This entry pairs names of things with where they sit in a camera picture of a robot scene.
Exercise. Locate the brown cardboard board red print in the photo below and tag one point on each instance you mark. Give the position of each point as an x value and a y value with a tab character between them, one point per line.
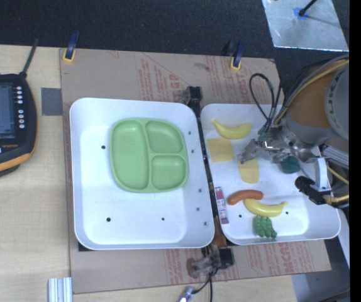
111	74

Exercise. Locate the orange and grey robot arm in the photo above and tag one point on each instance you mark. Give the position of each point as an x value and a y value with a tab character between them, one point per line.
309	105

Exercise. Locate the white plastic tray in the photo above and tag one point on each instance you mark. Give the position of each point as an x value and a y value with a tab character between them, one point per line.
136	219
297	219

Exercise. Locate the pink and white packet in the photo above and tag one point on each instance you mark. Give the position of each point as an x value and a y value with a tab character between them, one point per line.
221	203

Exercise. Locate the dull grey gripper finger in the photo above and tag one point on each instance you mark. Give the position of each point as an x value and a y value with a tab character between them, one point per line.
249	151

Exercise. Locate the thin black and white rod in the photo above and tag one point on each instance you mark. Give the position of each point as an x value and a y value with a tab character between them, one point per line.
206	165

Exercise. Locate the yellow banana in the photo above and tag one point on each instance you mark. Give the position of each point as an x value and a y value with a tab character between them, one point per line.
232	131
263	209

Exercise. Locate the yellow cheese slice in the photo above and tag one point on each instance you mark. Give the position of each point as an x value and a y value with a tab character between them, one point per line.
219	149
249	173

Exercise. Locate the orange sausage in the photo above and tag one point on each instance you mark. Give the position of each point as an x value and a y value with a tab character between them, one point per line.
245	196

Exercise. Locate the green broccoli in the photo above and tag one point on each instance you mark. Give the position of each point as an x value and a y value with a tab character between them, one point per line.
290	166

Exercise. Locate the black cylinder on white bracket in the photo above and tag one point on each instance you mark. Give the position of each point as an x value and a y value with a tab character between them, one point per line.
318	195

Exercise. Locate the green divided plate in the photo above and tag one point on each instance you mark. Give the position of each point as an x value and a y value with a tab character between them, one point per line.
130	156

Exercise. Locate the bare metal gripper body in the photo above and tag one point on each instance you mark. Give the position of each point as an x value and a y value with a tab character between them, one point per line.
282	151

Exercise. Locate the green grapes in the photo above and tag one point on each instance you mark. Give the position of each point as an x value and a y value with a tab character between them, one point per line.
263	227

